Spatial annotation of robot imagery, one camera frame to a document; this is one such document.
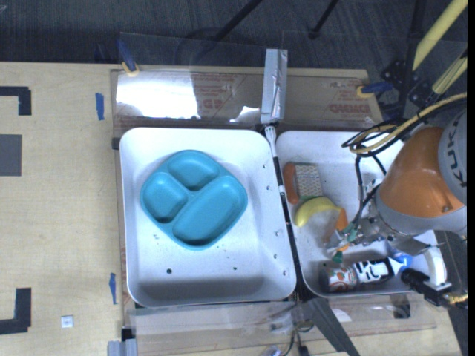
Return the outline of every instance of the beige tabletop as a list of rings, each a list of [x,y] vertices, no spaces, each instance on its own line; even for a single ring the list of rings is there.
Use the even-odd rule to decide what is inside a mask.
[[[117,66],[0,63],[0,86],[32,92],[31,116],[18,115],[17,98],[0,97],[0,134],[22,135],[22,175],[0,177],[0,320],[13,317],[17,288],[32,291],[31,327],[0,335],[0,355],[106,355],[108,342],[120,339],[112,69]],[[96,93],[104,96],[104,120],[98,119]],[[430,329],[352,340],[362,355],[460,355],[446,311],[431,312]],[[73,316],[72,327],[62,328],[64,316]],[[339,355],[326,340],[307,345],[314,355]]]

